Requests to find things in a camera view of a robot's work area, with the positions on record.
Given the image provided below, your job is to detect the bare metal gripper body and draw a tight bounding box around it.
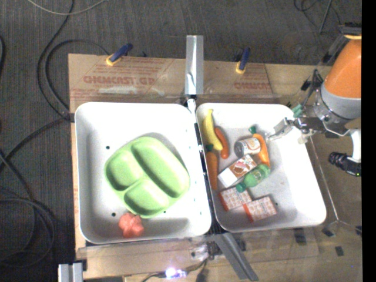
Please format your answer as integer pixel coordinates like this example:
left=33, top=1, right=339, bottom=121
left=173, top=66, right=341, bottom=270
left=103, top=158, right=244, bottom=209
left=293, top=104, right=351, bottom=137

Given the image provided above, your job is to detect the orange carrot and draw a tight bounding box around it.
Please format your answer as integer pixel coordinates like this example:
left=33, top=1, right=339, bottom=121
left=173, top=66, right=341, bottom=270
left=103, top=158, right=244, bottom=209
left=204, top=144, right=219, bottom=192
left=248, top=125, right=271, bottom=168

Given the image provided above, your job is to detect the small white and orange can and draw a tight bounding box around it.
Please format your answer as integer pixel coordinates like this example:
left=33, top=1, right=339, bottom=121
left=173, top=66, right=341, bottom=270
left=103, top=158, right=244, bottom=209
left=234, top=137, right=263, bottom=159

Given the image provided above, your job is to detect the green bottle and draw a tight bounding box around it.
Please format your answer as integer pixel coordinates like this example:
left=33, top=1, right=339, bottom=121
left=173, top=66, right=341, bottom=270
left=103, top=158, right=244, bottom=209
left=235, top=163, right=271, bottom=194

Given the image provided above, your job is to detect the white and brown carton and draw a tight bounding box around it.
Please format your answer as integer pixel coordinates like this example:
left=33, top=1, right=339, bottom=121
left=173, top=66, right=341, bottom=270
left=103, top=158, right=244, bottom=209
left=217, top=154, right=259, bottom=189

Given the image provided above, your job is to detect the orange sausage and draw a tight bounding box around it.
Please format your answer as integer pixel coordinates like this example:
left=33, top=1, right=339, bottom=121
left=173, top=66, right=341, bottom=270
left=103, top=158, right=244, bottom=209
left=213, top=126, right=230, bottom=160

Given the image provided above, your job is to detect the white plastic tray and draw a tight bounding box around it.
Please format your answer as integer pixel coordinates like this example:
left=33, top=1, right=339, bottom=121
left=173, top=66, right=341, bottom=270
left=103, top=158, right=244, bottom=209
left=195, top=102, right=328, bottom=234
left=74, top=101, right=213, bottom=245

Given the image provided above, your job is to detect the yellow banana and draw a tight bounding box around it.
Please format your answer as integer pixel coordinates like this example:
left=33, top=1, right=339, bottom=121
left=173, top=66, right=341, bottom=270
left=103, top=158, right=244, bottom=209
left=201, top=108, right=224, bottom=152

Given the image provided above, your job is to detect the orange and white packet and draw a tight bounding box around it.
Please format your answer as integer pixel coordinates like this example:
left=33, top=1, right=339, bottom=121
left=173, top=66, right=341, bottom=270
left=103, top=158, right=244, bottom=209
left=218, top=186, right=253, bottom=212
left=243, top=196, right=278, bottom=223

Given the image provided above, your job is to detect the green divided plate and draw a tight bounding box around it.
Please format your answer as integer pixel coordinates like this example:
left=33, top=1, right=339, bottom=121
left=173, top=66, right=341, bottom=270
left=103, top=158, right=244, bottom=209
left=104, top=136, right=191, bottom=219

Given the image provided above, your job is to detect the brown cardboard board red print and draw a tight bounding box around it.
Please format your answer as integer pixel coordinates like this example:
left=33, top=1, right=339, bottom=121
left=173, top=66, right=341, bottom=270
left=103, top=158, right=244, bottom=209
left=68, top=53, right=362, bottom=279

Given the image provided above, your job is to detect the pink lumpy toy food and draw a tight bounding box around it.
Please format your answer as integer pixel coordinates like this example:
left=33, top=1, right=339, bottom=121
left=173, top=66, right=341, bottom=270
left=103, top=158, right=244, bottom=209
left=118, top=211, right=145, bottom=239

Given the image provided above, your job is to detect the black cylinder on white bracket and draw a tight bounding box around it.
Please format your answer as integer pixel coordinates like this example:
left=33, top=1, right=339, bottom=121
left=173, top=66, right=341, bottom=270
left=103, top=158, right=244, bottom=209
left=328, top=127, right=362, bottom=177

